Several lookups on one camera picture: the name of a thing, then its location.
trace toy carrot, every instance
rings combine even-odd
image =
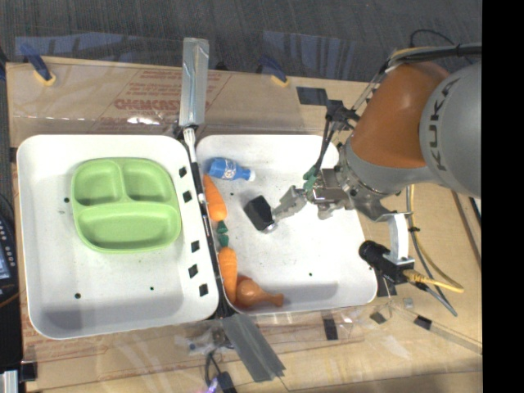
[[[224,220],[228,215],[228,209],[219,190],[208,174],[204,175],[203,183],[207,199],[207,209],[210,212],[211,219],[214,221]]]
[[[237,254],[231,247],[220,249],[219,267],[226,295],[234,303],[237,300]]]

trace white plastic tray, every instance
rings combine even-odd
[[[308,204],[271,233],[262,233],[243,210],[259,195],[274,208],[291,185],[301,187],[320,144],[321,138],[312,135],[213,135],[196,147],[203,170],[213,157],[226,157],[256,172],[253,182],[213,178],[228,207],[224,222],[229,245],[237,252],[238,272],[285,297],[281,308],[261,303],[245,313],[336,309],[366,304],[376,295],[375,274],[359,257],[364,233],[355,211],[337,210],[320,220],[317,207]],[[337,160],[331,145],[323,167],[333,167]]]
[[[99,253],[78,237],[66,200],[75,168],[120,156],[157,161],[173,179],[183,228],[165,249]],[[182,144],[163,136],[38,135],[20,145],[17,163],[29,318],[37,331],[55,339],[85,337],[214,313],[219,294]],[[198,272],[191,277],[193,266]],[[201,296],[201,290],[207,293]]]

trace green divided tray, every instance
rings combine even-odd
[[[88,160],[74,172],[71,194],[76,230],[95,251],[152,251],[168,246],[180,234],[173,181],[155,161]]]

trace dark gray carpet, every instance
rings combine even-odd
[[[358,81],[370,80],[417,29],[444,38],[422,32],[413,37],[416,45],[480,42],[482,33],[482,0],[0,0],[0,12],[0,44],[17,61],[16,42],[40,37],[34,42],[42,53],[107,59],[131,53],[134,61],[179,66],[182,39],[196,37],[210,41],[210,67],[223,62],[254,72],[267,54],[288,75]],[[106,45],[63,44],[61,37],[85,32],[109,34],[97,38]],[[113,34],[121,36],[114,42]],[[465,62],[444,64],[454,70]],[[8,149],[2,86],[0,192],[9,198]]]

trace plastic water bottle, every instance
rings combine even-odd
[[[223,157],[216,157],[211,161],[211,166],[207,174],[224,180],[255,180],[254,170],[243,168],[236,161],[224,159]]]

